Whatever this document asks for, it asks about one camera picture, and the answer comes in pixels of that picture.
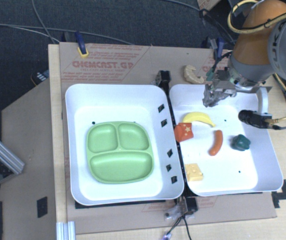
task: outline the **yellow sponge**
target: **yellow sponge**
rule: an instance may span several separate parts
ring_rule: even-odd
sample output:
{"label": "yellow sponge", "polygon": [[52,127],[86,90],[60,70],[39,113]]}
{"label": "yellow sponge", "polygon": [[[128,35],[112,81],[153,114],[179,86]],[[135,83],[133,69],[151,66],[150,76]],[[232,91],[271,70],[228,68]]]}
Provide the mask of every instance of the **yellow sponge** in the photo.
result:
{"label": "yellow sponge", "polygon": [[203,173],[199,169],[196,163],[185,164],[186,176],[189,182],[201,181],[203,179]]}

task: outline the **brown sausage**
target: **brown sausage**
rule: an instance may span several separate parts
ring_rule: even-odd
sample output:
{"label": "brown sausage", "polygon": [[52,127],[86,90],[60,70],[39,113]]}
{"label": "brown sausage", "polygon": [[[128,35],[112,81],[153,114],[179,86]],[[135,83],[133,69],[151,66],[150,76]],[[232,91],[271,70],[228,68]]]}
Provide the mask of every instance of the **brown sausage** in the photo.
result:
{"label": "brown sausage", "polygon": [[214,145],[209,150],[208,153],[211,156],[216,155],[219,152],[219,150],[221,149],[222,144],[223,144],[223,132],[221,130],[217,130],[217,131],[215,131],[215,142],[214,142]]}

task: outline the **green divided plate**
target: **green divided plate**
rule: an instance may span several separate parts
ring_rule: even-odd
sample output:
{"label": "green divided plate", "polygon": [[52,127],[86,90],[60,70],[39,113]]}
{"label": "green divided plate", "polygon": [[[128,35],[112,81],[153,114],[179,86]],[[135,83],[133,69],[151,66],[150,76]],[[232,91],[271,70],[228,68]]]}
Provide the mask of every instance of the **green divided plate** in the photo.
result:
{"label": "green divided plate", "polygon": [[135,122],[98,123],[87,132],[86,152],[93,177],[102,183],[142,181],[154,168],[147,131]]}

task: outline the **white tray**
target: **white tray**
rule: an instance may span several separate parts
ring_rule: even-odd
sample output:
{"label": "white tray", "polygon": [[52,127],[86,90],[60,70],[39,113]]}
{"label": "white tray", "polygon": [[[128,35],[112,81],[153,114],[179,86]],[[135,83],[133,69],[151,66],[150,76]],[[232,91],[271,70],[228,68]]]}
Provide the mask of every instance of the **white tray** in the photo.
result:
{"label": "white tray", "polygon": [[[203,112],[216,124],[211,127],[193,122],[194,138],[180,143],[184,164],[198,164],[203,180],[189,181],[189,188],[199,196],[276,191],[283,184],[282,173],[266,129],[242,123],[241,110],[257,110],[256,94],[237,93],[217,106],[205,107],[202,103],[204,86],[178,84],[171,88],[170,99],[175,121],[178,124],[189,112]],[[214,142],[214,131],[223,131],[223,146],[219,153],[210,156],[208,150]],[[242,134],[250,141],[250,149],[237,151],[231,148],[234,136]]]}
{"label": "white tray", "polygon": [[[163,90],[153,85],[75,84],[66,91],[71,192],[80,204],[101,205],[175,199],[184,190],[173,124]],[[92,122],[136,122],[146,129],[154,153],[153,173],[145,180],[106,184],[91,175],[86,134]]]}

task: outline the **yellow banana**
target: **yellow banana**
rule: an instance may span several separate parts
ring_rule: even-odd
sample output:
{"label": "yellow banana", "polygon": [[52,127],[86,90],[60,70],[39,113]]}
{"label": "yellow banana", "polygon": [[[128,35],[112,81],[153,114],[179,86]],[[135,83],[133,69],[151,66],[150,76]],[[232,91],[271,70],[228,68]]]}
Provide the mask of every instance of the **yellow banana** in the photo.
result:
{"label": "yellow banana", "polygon": [[211,118],[208,116],[208,114],[203,112],[191,112],[184,116],[183,123],[191,123],[193,121],[200,121],[206,124],[211,125],[212,127],[215,127],[215,124],[212,122]]}

